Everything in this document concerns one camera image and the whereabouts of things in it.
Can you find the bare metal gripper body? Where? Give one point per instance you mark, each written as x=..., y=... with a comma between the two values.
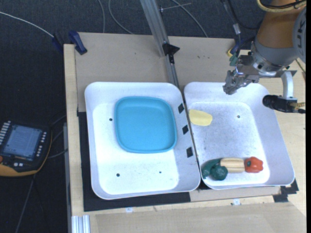
x=250, y=68

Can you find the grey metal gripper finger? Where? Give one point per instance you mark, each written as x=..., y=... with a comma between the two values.
x=229, y=82
x=240, y=83

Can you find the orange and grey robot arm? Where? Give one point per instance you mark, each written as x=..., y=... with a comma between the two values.
x=277, y=25

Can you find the yellow flat crisp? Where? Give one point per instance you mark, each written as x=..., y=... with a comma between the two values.
x=200, y=117

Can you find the white plastic tray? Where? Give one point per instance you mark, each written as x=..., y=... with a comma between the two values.
x=230, y=139
x=136, y=173

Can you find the beige ribbed bread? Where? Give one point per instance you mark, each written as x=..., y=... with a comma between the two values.
x=232, y=165

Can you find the red pepper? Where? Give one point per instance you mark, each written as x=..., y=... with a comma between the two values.
x=253, y=165

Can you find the green broccoli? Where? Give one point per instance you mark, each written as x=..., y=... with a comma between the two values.
x=217, y=171

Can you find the blue plate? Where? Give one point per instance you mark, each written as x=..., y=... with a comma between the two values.
x=145, y=125

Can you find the pale wood board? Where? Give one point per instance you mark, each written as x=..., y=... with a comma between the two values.
x=126, y=62

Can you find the black cylinder on white bracket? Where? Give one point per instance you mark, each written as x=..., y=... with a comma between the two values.
x=277, y=102

